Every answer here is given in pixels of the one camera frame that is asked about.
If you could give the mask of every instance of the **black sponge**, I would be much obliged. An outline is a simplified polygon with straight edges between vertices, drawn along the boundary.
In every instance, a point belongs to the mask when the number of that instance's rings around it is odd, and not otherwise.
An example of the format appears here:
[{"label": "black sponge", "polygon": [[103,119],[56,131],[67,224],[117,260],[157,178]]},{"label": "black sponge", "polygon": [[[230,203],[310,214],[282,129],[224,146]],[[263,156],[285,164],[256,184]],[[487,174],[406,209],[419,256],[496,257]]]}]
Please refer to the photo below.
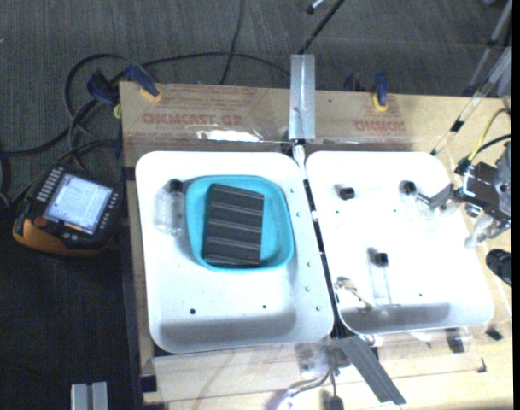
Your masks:
[{"label": "black sponge", "polygon": [[220,184],[211,185],[208,194],[202,258],[217,267],[260,267],[265,197]]}]

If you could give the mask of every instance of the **white plastic tray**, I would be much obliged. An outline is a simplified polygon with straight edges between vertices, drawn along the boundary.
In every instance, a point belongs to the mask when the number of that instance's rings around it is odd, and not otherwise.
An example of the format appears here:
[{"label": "white plastic tray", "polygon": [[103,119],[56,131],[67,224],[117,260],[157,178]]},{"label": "white plastic tray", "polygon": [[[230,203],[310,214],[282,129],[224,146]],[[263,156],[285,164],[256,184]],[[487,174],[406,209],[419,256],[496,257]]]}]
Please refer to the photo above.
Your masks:
[{"label": "white plastic tray", "polygon": [[[169,180],[207,175],[258,175],[277,184],[289,206],[295,254],[288,265],[215,272],[179,237],[154,227],[155,193]],[[149,329],[173,354],[265,343],[317,342],[334,315],[300,170],[278,153],[150,152],[136,166]]]},{"label": "white plastic tray", "polygon": [[[337,291],[350,330],[383,334],[490,320],[493,301],[476,251],[464,247],[462,213],[425,217],[399,192],[402,180],[428,197],[442,190],[450,181],[439,160],[416,152],[319,151],[306,170],[332,281],[349,278],[356,289]],[[353,187],[355,198],[342,200],[341,187]],[[388,255],[386,278],[368,249]]]}]

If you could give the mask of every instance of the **black knob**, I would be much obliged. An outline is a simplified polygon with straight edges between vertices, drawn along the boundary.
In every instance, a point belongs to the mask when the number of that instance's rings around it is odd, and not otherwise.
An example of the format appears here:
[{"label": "black knob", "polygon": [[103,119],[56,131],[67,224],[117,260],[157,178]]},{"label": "black knob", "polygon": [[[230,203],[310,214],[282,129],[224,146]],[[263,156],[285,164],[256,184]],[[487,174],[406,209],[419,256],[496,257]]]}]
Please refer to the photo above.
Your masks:
[{"label": "black knob", "polygon": [[414,196],[417,194],[417,186],[412,181],[402,181],[400,183],[400,189],[406,196]]},{"label": "black knob", "polygon": [[176,193],[184,189],[184,183],[177,179],[171,179],[168,183],[168,192]]},{"label": "black knob", "polygon": [[330,410],[345,410],[343,400],[337,395],[332,396],[328,402],[330,404]]},{"label": "black knob", "polygon": [[347,187],[339,190],[339,197],[344,201],[348,201],[349,199],[354,199],[354,188]]},{"label": "black knob", "polygon": [[377,252],[373,256],[373,263],[378,267],[386,267],[389,265],[389,256],[384,252]]},{"label": "black knob", "polygon": [[512,254],[502,249],[493,249],[485,259],[488,267],[512,287]]}]

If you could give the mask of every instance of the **metal bracket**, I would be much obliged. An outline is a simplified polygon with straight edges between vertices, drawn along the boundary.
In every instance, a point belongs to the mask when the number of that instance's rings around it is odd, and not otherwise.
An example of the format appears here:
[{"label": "metal bracket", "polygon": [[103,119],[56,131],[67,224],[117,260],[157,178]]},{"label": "metal bracket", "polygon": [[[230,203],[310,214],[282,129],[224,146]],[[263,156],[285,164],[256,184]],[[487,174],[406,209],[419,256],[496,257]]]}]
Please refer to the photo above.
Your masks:
[{"label": "metal bracket", "polygon": [[108,410],[106,382],[72,384],[72,410]]},{"label": "metal bracket", "polygon": [[379,360],[359,336],[335,340],[334,344],[343,351],[357,368],[379,402],[391,401],[397,406],[406,404],[406,400],[381,366]]},{"label": "metal bracket", "polygon": [[289,140],[315,137],[315,74],[313,55],[292,55],[290,70]]}]

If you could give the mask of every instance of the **handheld device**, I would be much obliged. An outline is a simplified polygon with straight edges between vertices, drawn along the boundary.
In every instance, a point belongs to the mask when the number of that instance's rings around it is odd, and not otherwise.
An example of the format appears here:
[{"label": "handheld device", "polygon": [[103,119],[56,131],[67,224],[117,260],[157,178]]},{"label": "handheld device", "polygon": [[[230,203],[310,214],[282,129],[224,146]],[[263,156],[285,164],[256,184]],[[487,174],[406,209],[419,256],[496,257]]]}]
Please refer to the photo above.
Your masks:
[{"label": "handheld device", "polygon": [[92,256],[114,236],[124,211],[122,184],[62,165],[36,180],[13,226],[19,243],[42,252]]}]

